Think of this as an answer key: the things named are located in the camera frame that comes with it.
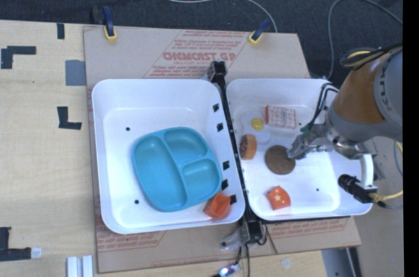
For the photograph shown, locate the orange block with yellow stars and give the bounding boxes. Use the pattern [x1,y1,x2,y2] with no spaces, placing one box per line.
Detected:
[265,185,291,212]

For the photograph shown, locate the brown round biscuit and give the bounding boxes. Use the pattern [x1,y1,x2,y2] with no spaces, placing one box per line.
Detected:
[264,145,297,175]

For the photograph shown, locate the blue divided plate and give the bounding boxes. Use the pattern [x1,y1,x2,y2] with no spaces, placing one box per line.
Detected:
[132,126,223,213]

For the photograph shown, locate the orange open box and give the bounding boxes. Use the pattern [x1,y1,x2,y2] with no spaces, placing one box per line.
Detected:
[202,192,232,220]

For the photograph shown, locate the black cylinder on white bracket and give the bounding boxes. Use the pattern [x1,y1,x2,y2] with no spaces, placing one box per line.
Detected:
[337,153,379,204]

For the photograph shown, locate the clear bottle with yellow cap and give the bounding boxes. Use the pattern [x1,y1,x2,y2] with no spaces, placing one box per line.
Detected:
[244,117,272,145]

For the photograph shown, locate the white and red packet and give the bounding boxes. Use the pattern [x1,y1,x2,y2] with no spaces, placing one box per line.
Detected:
[264,104,298,130]

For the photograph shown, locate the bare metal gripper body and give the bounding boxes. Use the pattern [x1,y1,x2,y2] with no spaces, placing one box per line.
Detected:
[295,123,365,160]

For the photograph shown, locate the white plastic tray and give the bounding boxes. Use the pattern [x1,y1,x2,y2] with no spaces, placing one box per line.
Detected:
[225,77,374,222]
[91,78,246,235]

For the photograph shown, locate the orange and brown doughnut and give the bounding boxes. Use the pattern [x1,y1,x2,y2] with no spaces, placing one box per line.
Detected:
[238,134,258,160]

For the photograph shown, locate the black block with thin wires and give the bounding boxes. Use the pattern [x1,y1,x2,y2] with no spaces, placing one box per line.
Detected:
[208,60,228,84]
[240,219,266,244]

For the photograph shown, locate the brown cardboard board red print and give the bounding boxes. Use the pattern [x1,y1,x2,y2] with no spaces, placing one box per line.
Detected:
[82,26,363,274]

